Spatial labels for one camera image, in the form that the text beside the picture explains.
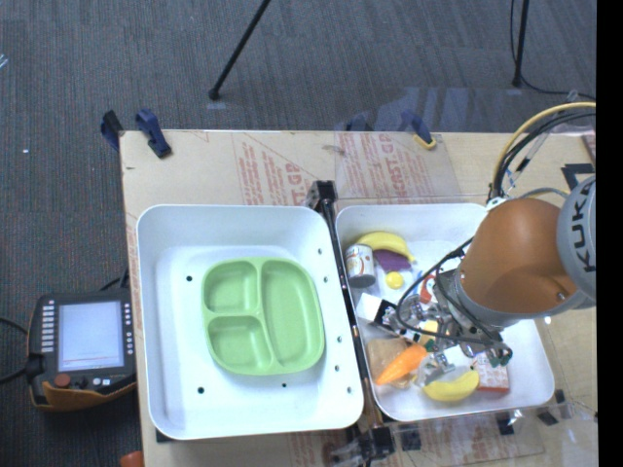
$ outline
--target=banana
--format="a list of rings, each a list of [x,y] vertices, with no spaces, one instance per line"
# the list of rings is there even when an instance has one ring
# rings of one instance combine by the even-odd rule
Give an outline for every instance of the banana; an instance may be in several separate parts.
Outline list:
[[[480,382],[478,371],[469,370],[454,380],[435,380],[422,388],[426,395],[436,401],[459,401],[473,393]]]
[[[386,249],[387,251],[402,254],[409,260],[409,263],[413,263],[416,260],[415,256],[409,251],[405,239],[396,233],[369,232],[362,235],[355,243],[368,245],[373,251]]]

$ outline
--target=toy carrot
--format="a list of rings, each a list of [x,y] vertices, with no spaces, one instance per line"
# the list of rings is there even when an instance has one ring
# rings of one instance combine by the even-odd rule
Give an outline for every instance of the toy carrot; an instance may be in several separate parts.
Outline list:
[[[425,356],[426,349],[424,346],[417,343],[411,344],[387,364],[375,383],[383,385],[406,376],[420,365]]]

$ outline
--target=display screen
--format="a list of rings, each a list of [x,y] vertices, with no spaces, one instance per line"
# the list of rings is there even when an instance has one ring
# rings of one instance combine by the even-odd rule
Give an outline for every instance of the display screen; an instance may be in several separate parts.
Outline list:
[[[61,305],[58,310],[58,371],[124,365],[120,301]]]

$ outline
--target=tin can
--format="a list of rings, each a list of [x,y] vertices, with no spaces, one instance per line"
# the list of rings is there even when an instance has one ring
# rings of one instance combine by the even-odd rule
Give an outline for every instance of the tin can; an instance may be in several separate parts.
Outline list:
[[[353,244],[345,253],[348,283],[351,287],[365,289],[374,285],[377,277],[374,272],[372,247],[365,244]]]

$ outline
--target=green plate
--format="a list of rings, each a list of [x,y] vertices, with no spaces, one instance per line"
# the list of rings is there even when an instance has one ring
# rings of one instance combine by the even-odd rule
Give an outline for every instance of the green plate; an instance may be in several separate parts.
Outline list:
[[[214,265],[203,277],[202,313],[212,358],[235,374],[300,372],[324,351],[313,280],[284,258],[239,258]]]

